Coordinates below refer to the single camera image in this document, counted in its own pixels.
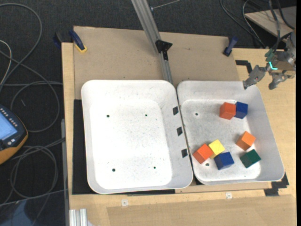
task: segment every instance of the orange cube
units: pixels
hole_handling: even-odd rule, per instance
[[[220,107],[220,117],[231,120],[236,115],[236,105],[225,102]]]
[[[199,163],[203,163],[206,161],[211,155],[213,151],[206,144],[203,144],[194,154],[194,158],[197,159]]]
[[[241,147],[243,150],[246,151],[253,145],[255,140],[256,140],[255,136],[245,131],[237,140],[236,145],[238,145],[239,147]]]

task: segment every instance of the black clamp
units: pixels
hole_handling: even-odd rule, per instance
[[[172,43],[168,43],[162,40],[156,41],[157,50],[159,53],[162,52],[164,60],[168,60],[167,51],[170,49],[172,45],[173,45]]]

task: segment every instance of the bin with colored blocks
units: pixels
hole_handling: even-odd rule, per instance
[[[232,158],[230,152],[218,154],[214,158],[214,161],[216,163],[216,166],[217,166],[218,170],[228,168],[232,164],[234,164],[234,161],[233,161],[233,158]]]
[[[245,155],[240,157],[241,162],[244,164],[246,168],[252,166],[254,163],[261,160],[258,153],[255,151],[255,149],[247,152]]]
[[[236,102],[236,114],[234,117],[243,119],[248,114],[248,104]]]
[[[194,158],[197,159],[199,163],[203,163],[206,161],[211,155],[213,151],[207,144],[203,144],[194,154]]]
[[[238,145],[241,149],[246,151],[253,145],[255,140],[255,136],[245,131],[237,140],[236,145]]]
[[[236,105],[225,102],[220,107],[220,117],[231,120],[236,115]]]
[[[211,159],[216,157],[218,154],[222,153],[225,150],[225,147],[217,139],[209,144],[210,149],[213,151],[213,154],[210,156]]]

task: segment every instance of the dark green block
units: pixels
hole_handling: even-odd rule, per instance
[[[257,152],[253,149],[249,152],[247,152],[245,155],[243,155],[240,160],[244,164],[246,168],[252,166],[254,163],[261,160],[260,156],[257,154]]]

